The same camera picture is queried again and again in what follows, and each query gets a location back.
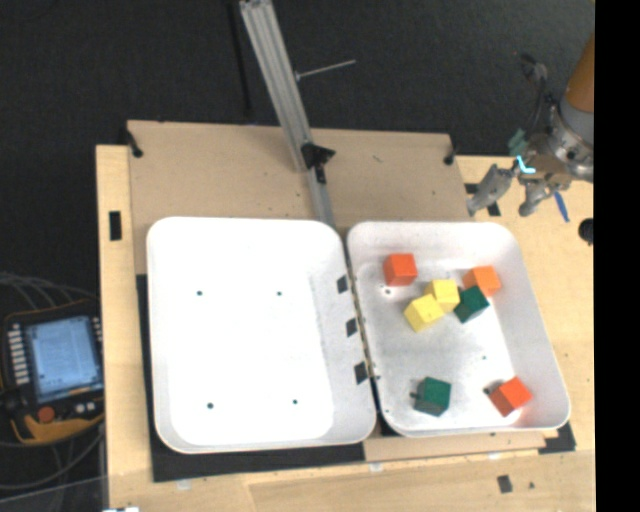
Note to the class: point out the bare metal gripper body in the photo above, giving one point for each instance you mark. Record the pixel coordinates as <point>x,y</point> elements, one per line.
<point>567,155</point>

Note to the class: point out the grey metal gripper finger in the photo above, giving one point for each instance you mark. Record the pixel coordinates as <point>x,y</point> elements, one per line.
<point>489,187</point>
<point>535,194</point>

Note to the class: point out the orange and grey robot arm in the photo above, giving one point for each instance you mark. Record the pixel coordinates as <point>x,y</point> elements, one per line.
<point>583,80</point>

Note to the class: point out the orange cube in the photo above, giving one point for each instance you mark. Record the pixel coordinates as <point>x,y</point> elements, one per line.
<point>511,396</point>
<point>484,280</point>
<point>400,270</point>

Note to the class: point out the yellow cube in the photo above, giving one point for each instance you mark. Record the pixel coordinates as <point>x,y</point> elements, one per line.
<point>423,313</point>
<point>444,294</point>

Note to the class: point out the green cube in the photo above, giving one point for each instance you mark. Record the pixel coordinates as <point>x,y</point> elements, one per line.
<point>433,396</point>
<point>472,305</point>

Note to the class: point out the white plastic tray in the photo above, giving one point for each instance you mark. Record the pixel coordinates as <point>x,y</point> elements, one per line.
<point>250,340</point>
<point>440,355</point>

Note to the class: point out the pale brown flat board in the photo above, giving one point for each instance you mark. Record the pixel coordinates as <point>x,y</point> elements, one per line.
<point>225,170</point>

